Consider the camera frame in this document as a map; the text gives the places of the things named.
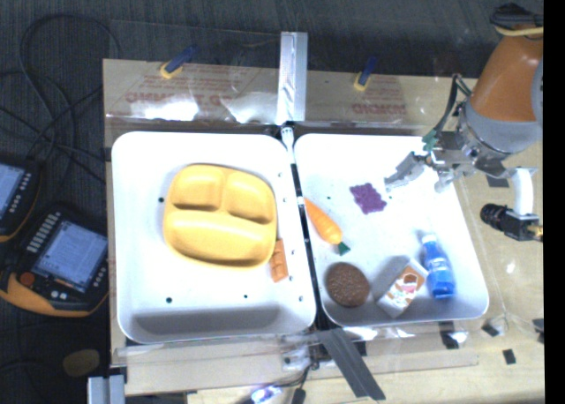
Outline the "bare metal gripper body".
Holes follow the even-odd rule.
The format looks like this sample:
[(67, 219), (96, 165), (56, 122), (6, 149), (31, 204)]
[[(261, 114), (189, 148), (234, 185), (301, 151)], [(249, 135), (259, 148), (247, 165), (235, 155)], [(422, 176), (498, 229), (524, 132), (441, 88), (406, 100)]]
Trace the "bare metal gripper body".
[(426, 162), (433, 170), (437, 166), (457, 164), (460, 177), (475, 172), (494, 178), (507, 174), (503, 161), (508, 155), (476, 138), (472, 131), (430, 131), (426, 135), (426, 151), (429, 157)]

